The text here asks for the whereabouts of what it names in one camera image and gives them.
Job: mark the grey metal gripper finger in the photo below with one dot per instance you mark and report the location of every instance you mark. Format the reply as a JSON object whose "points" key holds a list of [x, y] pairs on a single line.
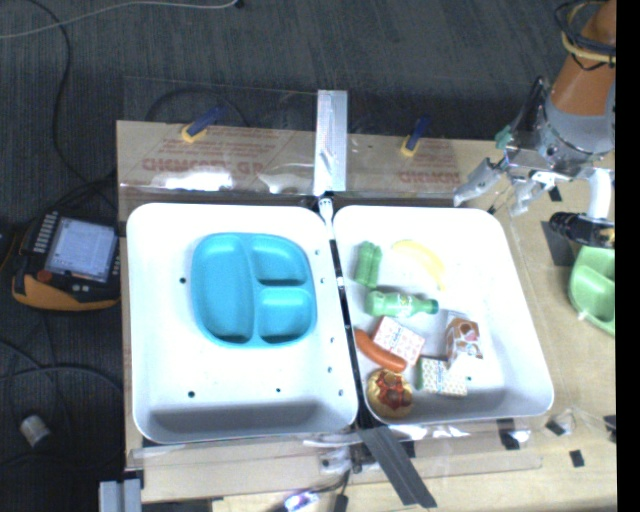
{"points": [[531, 192], [480, 182]]}

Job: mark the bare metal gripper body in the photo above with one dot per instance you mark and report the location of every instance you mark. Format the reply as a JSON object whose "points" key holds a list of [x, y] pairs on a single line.
{"points": [[555, 152]]}

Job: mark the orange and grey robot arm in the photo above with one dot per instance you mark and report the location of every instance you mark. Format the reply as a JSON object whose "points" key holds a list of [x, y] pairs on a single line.
{"points": [[582, 95]]}

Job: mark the yellow banana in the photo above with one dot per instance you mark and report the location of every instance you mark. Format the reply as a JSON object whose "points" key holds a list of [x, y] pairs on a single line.
{"points": [[425, 257]]}

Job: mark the white plastic tray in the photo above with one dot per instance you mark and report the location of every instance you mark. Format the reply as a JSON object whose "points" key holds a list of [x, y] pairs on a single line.
{"points": [[505, 300], [240, 390]]}

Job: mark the green divided plate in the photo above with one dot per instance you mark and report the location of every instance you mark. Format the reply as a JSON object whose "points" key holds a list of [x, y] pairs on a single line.
{"points": [[595, 290]]}

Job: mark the light green ridged toy vegetable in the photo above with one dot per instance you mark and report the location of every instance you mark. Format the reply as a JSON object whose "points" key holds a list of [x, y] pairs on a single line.
{"points": [[368, 265]]}

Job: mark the green bottle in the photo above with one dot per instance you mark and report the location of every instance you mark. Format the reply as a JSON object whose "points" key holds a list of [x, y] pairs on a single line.
{"points": [[395, 304]]}

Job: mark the brown and white carton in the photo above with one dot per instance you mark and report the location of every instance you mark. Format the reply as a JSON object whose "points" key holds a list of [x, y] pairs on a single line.
{"points": [[464, 337]]}

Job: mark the thin black and white rod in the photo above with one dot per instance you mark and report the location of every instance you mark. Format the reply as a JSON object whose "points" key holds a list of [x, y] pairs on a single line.
{"points": [[342, 285]]}

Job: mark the red and white carton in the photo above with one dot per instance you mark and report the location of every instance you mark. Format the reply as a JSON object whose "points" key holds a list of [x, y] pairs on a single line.
{"points": [[400, 340]]}

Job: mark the orange sausage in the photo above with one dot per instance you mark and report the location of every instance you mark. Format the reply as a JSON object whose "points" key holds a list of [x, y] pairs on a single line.
{"points": [[377, 352]]}

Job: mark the green and white carton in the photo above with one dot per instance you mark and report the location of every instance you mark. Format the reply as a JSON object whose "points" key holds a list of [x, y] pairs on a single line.
{"points": [[442, 377]]}

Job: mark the round toy pizza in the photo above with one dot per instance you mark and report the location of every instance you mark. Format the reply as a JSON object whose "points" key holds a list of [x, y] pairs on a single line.
{"points": [[390, 395]]}

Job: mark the brown cardboard board red print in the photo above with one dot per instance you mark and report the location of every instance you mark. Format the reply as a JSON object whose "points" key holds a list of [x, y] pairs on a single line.
{"points": [[525, 450]]}

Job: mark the blue divided plate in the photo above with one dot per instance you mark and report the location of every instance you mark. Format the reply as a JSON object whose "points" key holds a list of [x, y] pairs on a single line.
{"points": [[225, 285]]}

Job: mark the small grey metal cylinder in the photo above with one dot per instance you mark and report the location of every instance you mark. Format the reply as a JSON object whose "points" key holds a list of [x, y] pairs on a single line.
{"points": [[35, 430]]}

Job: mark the black cylinder on white bracket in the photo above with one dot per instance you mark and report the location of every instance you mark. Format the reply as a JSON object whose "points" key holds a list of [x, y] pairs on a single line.
{"points": [[580, 227]]}

